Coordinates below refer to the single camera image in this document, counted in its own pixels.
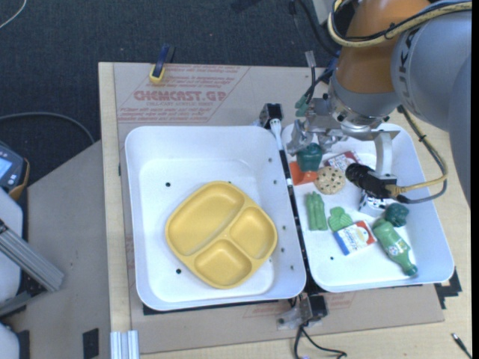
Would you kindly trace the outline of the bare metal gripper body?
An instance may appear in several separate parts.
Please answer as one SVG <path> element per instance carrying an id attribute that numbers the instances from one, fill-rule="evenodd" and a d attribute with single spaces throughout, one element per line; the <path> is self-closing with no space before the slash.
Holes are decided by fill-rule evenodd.
<path id="1" fill-rule="evenodd" d="M 390 103 L 381 97 L 313 98 L 298 103 L 298 116 L 305 117 L 302 128 L 328 136 L 350 136 L 372 141 L 375 128 L 390 114 Z"/>

